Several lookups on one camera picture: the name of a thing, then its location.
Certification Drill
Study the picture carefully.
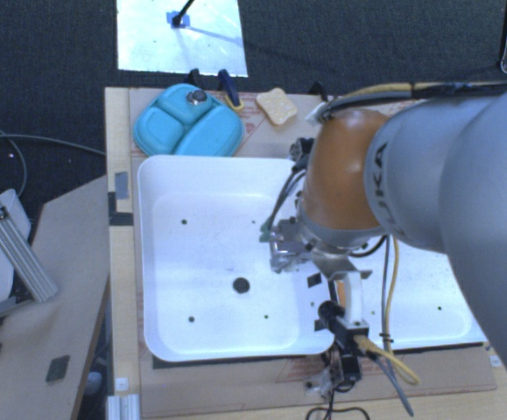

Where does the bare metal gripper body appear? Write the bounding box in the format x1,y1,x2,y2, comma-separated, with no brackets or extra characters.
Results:
269,218,325,275

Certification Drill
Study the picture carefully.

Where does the white plastic tray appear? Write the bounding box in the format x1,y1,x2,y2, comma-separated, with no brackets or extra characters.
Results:
136,154,338,363
354,233,489,352

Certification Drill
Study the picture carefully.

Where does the yellow bread slice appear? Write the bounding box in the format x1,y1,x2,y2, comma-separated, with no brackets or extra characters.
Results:
255,87,299,127

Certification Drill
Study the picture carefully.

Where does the blue divided plate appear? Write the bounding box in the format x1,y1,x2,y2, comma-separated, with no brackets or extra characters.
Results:
132,82,246,158

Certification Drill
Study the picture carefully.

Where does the small grey can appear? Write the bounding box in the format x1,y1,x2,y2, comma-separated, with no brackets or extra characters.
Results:
186,88,209,107

